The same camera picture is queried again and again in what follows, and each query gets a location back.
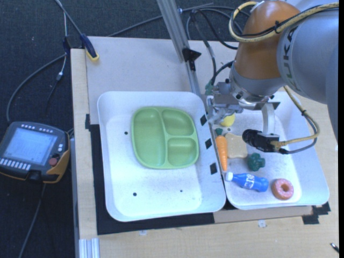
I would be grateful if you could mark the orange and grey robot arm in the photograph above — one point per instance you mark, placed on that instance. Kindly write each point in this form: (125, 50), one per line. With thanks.
(263, 42)

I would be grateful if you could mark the pink doughnut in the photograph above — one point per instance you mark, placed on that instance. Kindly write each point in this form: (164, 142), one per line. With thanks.
(276, 190)

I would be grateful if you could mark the yellow round toy fruit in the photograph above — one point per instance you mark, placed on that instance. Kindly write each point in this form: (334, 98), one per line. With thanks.
(229, 120)

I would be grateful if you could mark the black cylinder on white bracket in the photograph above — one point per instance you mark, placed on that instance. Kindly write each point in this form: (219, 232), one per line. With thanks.
(259, 140)

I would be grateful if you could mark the green broccoli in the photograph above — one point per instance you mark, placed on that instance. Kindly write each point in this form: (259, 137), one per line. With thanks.
(256, 162)

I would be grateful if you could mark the blue bottle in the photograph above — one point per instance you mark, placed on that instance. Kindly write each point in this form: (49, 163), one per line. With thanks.
(250, 182)

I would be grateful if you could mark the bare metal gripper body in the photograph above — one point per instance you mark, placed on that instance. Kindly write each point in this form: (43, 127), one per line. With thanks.
(227, 97)

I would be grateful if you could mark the orange carrot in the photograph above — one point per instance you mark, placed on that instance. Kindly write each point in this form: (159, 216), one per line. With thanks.
(222, 149)

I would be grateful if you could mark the green divided plate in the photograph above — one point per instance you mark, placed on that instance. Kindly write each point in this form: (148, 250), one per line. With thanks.
(150, 138)

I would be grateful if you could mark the white plastic tray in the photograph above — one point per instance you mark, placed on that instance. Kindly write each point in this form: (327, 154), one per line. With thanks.
(161, 192)
(306, 171)

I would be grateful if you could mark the tan bread slice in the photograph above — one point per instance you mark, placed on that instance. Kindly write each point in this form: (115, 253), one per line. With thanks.
(237, 146)

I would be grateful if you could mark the pale flat board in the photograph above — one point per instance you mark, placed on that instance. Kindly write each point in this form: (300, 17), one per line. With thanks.
(139, 68)

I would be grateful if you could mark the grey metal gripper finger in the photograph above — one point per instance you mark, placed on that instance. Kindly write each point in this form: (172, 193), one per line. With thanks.
(227, 113)
(216, 117)

